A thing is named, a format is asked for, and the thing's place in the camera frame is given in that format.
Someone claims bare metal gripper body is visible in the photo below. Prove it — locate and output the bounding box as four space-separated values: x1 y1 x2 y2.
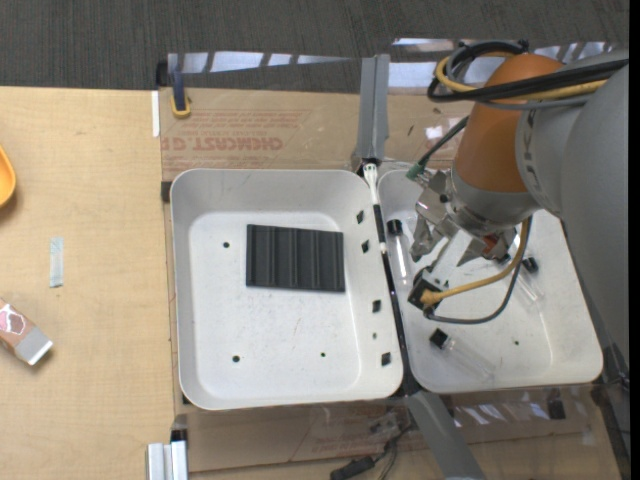
414 169 520 263

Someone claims clear plastic bottle black cap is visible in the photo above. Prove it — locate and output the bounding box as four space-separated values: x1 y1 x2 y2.
519 256 545 304
428 327 497 380
385 218 417 290

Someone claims thin black and white rod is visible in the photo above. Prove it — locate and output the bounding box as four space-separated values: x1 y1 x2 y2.
363 162 417 395

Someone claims white plastic tray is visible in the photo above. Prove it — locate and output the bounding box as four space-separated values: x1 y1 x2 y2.
377 167 605 395
169 167 405 412

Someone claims black ribbed rectangular mat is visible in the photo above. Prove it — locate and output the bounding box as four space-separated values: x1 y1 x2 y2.
245 223 348 294

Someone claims brown cardboard board red print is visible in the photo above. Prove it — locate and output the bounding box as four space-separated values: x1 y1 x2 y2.
158 85 626 474

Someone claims brown and grey carton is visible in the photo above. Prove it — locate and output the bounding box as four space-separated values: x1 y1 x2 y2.
0 296 55 367

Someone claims orange plate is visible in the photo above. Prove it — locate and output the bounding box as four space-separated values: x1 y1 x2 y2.
0 143 18 209

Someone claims black block with thin wires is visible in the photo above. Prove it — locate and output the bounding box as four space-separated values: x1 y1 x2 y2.
329 456 377 480

